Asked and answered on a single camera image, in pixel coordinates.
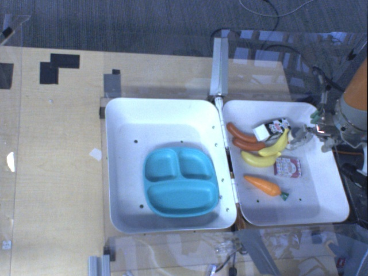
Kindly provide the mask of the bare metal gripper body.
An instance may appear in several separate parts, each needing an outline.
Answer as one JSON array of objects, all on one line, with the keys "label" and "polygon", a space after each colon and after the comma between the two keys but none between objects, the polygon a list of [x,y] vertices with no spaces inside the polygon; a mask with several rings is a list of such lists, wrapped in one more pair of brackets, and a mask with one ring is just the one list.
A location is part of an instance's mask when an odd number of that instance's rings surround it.
[{"label": "bare metal gripper body", "polygon": [[343,144],[340,135],[340,130],[332,120],[317,120],[312,121],[314,134],[323,143],[321,146],[322,152],[332,151],[336,146]]}]

